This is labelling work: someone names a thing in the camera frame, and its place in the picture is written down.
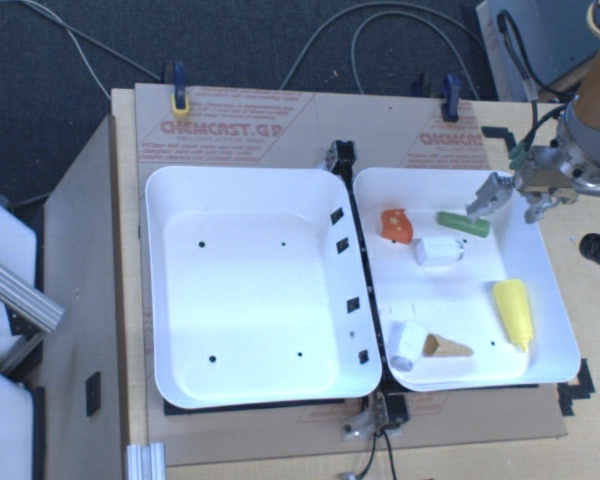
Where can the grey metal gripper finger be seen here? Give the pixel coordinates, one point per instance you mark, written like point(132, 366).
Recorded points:
point(541, 208)
point(491, 194)

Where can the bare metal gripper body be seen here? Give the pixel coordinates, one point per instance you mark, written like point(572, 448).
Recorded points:
point(547, 170)

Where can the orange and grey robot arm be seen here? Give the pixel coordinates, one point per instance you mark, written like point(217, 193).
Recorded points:
point(594, 103)

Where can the green stick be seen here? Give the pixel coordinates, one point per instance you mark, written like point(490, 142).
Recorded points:
point(455, 220)

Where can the white bottle with clear cap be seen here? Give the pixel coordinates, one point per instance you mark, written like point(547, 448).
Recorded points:
point(436, 251)

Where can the orange packet with yellow stars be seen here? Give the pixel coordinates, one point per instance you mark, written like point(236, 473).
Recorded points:
point(397, 226)

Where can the yellow squeeze bottle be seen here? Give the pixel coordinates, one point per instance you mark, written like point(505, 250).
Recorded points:
point(513, 308)

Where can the white plastic tray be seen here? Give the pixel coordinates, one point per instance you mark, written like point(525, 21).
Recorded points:
point(250, 298)
point(455, 298)

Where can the thin black rod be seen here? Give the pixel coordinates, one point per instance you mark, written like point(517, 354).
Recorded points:
point(369, 268)

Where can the tan ice cream cone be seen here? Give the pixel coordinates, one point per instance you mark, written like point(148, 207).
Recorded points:
point(445, 347)

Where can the white carton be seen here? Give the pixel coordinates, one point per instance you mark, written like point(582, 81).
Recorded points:
point(408, 342)

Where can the brown cardboard board red print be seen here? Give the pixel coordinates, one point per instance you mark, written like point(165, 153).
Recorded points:
point(290, 123)

